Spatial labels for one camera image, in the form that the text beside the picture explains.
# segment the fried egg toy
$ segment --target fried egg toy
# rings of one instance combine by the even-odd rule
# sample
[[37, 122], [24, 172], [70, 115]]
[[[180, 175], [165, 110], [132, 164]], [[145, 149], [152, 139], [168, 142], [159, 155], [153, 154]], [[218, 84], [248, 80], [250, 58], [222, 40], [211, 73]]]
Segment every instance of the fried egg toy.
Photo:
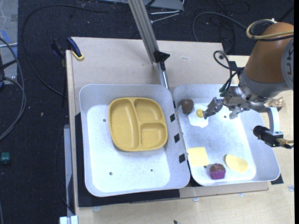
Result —
[[208, 118], [204, 118], [204, 111], [206, 107], [200, 104], [194, 104], [193, 110], [188, 114], [189, 122], [193, 126], [204, 128], [208, 125]]

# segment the aluminum rail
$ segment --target aluminum rail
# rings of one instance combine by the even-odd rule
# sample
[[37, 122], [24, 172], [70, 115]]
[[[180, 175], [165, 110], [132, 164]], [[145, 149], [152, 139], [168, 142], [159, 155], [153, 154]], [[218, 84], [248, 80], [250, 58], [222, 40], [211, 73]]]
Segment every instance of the aluminum rail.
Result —
[[154, 56], [154, 52], [159, 51], [159, 47], [143, 0], [128, 0], [128, 4], [133, 13], [133, 17], [137, 24], [149, 59], [152, 63], [157, 64], [160, 82], [163, 86], [169, 89], [166, 71], [161, 68], [160, 62], [157, 62]]

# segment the black floor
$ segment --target black floor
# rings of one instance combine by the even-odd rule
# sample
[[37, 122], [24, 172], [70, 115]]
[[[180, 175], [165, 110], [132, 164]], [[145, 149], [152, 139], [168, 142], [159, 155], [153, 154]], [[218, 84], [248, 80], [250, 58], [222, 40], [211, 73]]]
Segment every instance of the black floor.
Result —
[[[294, 24], [294, 11], [288, 13], [293, 5], [294, 0], [186, 0], [185, 11], [154, 22], [153, 29], [157, 40], [221, 42], [227, 54], [250, 55], [254, 42], [236, 22], [202, 14], [194, 22], [193, 31], [194, 17], [213, 12], [244, 26], [271, 18]], [[156, 8], [148, 11], [161, 12]], [[6, 224], [54, 224], [66, 216], [58, 189], [65, 196], [64, 140], [59, 137], [68, 123], [68, 107], [64, 97], [65, 68], [52, 52], [51, 42], [58, 38], [67, 48], [69, 36], [140, 36], [128, 5], [87, 0], [19, 0], [18, 32], [18, 58], [27, 103], [21, 120], [0, 141], [0, 152], [9, 152], [12, 157], [11, 165], [0, 166], [0, 201]], [[17, 117], [21, 95], [16, 85], [0, 91], [0, 135]]]

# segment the yellow divided plate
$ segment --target yellow divided plate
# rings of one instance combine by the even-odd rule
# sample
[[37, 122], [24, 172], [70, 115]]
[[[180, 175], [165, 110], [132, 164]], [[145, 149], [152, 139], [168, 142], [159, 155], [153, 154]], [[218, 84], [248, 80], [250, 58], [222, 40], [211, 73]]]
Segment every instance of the yellow divided plate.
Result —
[[150, 98], [119, 98], [108, 110], [114, 145], [122, 151], [147, 151], [162, 147], [168, 139], [161, 106]]

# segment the black clip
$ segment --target black clip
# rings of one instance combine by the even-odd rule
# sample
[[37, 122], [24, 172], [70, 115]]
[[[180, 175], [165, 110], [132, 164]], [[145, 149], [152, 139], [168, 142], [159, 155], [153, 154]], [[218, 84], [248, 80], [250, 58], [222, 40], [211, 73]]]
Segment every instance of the black clip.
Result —
[[62, 45], [60, 44], [57, 38], [53, 40], [51, 47], [52, 51], [58, 58], [60, 58], [61, 60], [65, 59], [65, 50], [63, 49]]
[[154, 57], [155, 57], [156, 63], [160, 63], [161, 70], [165, 71], [164, 61], [166, 61], [166, 59], [168, 57], [170, 57], [170, 55], [167, 53], [161, 52], [161, 51], [155, 51]]

